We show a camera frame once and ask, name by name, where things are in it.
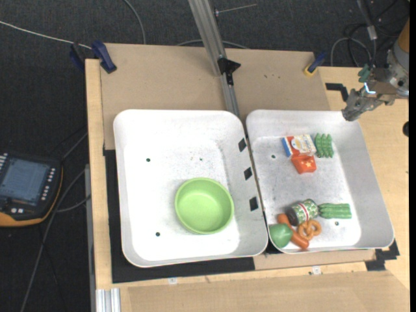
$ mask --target toy sausage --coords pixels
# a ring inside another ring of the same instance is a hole
[[[301,237],[299,233],[295,229],[293,229],[286,214],[278,215],[278,223],[287,224],[287,226],[289,226],[292,229],[293,235],[291,238],[291,242],[293,244],[299,246],[303,250],[306,250],[309,247],[309,241],[306,238]]]

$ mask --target green bowl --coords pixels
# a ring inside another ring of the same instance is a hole
[[[209,178],[184,182],[176,192],[178,219],[190,231],[202,234],[223,230],[233,218],[234,203],[228,190]]]

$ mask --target screen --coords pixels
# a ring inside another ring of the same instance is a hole
[[[50,167],[23,159],[10,159],[5,177],[0,184],[0,195],[36,205]]]

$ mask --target metal post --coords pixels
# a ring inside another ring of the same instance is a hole
[[[226,77],[226,72],[220,70],[219,59],[226,59],[226,51],[222,43],[220,32],[216,24],[214,9],[209,0],[188,0],[190,9],[194,14],[194,19],[200,31],[201,39],[207,50],[215,75],[221,76],[224,100],[229,112],[239,116],[239,107],[232,81]]]

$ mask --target black bracket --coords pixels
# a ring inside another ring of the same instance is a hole
[[[371,270],[385,270],[385,261],[386,260],[397,260],[397,256],[400,255],[397,248],[396,240],[389,246],[388,250],[376,249],[376,259],[373,261],[365,261],[365,266],[368,271]]]
[[[341,92],[343,101],[346,102],[348,99],[348,90],[344,87],[342,83],[325,83],[326,90],[336,90]]]
[[[220,68],[221,74],[226,74],[227,77],[227,84],[230,86],[234,85],[233,81],[233,72],[236,71],[238,67],[241,66],[238,62],[234,62],[231,60],[228,60],[227,58],[221,57],[217,61],[218,67]]]

